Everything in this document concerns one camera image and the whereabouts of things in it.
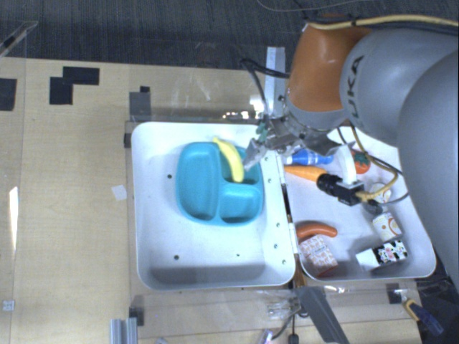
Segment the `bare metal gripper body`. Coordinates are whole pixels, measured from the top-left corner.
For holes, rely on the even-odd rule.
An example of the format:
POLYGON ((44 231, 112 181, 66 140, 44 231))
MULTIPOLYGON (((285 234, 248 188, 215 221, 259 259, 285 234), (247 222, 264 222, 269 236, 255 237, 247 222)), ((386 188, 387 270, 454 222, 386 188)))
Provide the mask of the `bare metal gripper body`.
POLYGON ((316 131, 301 125, 295 118, 270 118, 266 123, 264 146, 279 153, 306 147, 316 137, 316 131))

